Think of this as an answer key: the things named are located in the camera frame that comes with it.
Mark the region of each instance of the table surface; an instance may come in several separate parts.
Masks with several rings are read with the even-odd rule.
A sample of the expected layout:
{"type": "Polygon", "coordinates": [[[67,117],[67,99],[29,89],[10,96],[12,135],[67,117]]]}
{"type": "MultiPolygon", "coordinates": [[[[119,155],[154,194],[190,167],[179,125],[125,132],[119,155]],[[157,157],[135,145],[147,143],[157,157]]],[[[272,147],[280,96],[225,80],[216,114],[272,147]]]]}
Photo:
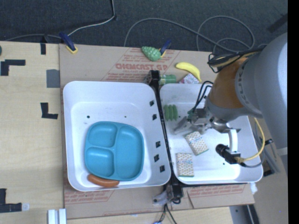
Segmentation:
{"type": "MultiPolygon", "coordinates": [[[[40,55],[39,43],[0,42],[0,46],[0,61],[26,60],[26,66],[10,66],[9,75],[0,77],[0,188],[7,188],[6,203],[30,205],[28,211],[1,213],[0,224],[47,223],[47,210],[64,208],[61,89],[47,88],[46,83],[46,71],[59,70],[59,46],[47,44],[45,56],[40,55]],[[58,119],[41,118],[42,102],[49,103],[49,113],[58,114],[58,119]]],[[[263,182],[260,187],[271,189],[268,183],[263,182]]],[[[278,193],[277,198],[286,199],[283,209],[279,206],[280,212],[285,212],[287,181],[281,187],[284,191],[278,193]]],[[[233,223],[229,207],[178,210],[172,215],[177,223],[233,223]]],[[[151,224],[160,216],[161,213],[156,212],[73,219],[67,223],[151,224]]],[[[167,215],[163,223],[173,222],[167,215]]]]}

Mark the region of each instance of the blue clamp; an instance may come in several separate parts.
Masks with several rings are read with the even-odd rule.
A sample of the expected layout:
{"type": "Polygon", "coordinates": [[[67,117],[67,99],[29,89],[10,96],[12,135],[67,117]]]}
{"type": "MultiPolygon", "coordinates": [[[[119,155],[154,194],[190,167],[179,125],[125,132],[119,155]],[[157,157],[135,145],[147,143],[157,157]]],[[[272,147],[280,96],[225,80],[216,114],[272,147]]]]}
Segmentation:
{"type": "Polygon", "coordinates": [[[163,47],[160,49],[161,56],[163,56],[166,49],[168,49],[171,46],[171,39],[168,39],[163,47]]]}
{"type": "Polygon", "coordinates": [[[61,39],[64,41],[64,43],[66,44],[66,48],[72,53],[75,54],[78,51],[78,48],[75,47],[74,43],[71,41],[70,37],[63,33],[63,32],[59,32],[59,36],[61,37],[61,39]]]}

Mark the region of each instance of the black fabric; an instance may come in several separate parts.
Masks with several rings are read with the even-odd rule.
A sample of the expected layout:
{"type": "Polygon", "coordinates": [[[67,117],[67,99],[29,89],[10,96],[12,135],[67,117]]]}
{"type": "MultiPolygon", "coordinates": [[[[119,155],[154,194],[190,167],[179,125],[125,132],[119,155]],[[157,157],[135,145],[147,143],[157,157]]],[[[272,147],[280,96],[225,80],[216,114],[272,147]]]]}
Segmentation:
{"type": "MultiPolygon", "coordinates": [[[[193,30],[213,16],[234,17],[252,30],[255,46],[267,44],[287,32],[288,0],[114,0],[114,5],[117,19],[74,33],[71,35],[74,43],[123,46],[129,28],[149,17],[168,19],[193,30]]],[[[58,36],[62,31],[68,34],[78,27],[105,21],[111,15],[110,0],[1,0],[0,40],[32,33],[58,36]]],[[[229,19],[210,20],[201,33],[214,41],[231,37],[252,44],[248,31],[229,19]]],[[[138,24],[130,33],[127,46],[159,48],[168,38],[172,41],[171,49],[197,50],[194,34],[162,21],[138,24]]],[[[26,37],[18,41],[40,40],[41,37],[26,37]]],[[[221,44],[231,49],[246,49],[234,41],[221,44]]],[[[210,42],[199,39],[200,50],[212,51],[213,47],[210,42]]]]}

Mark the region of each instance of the yellow cable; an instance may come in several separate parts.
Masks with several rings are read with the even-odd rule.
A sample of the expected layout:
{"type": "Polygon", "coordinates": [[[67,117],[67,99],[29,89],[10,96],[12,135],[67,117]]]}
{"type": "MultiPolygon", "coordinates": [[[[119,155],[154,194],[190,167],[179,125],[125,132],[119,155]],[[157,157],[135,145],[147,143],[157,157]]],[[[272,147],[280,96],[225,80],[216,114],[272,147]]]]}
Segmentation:
{"type": "Polygon", "coordinates": [[[261,149],[257,152],[257,154],[255,154],[255,155],[253,155],[253,156],[251,156],[251,157],[249,157],[249,158],[235,157],[235,159],[237,160],[238,163],[246,162],[246,161],[248,161],[248,160],[252,160],[252,159],[256,158],[257,156],[259,156],[259,155],[262,153],[262,151],[263,151],[263,149],[264,149],[264,147],[265,147],[265,135],[264,135],[264,133],[263,133],[263,130],[262,130],[262,128],[261,128],[261,126],[260,126],[260,124],[258,123],[258,121],[257,121],[256,118],[254,118],[254,121],[256,122],[257,127],[258,127],[258,129],[260,130],[260,132],[261,132],[261,136],[262,136],[262,147],[261,147],[261,149]]]}

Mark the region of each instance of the blue plate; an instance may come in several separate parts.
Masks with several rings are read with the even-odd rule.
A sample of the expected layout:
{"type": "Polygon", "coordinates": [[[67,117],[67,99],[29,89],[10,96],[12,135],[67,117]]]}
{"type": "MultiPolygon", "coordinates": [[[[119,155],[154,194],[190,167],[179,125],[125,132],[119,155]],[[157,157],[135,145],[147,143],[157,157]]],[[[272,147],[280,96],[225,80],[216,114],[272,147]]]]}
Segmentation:
{"type": "Polygon", "coordinates": [[[143,136],[130,125],[97,122],[88,129],[84,158],[88,171],[98,177],[131,181],[143,168],[143,136]]]}

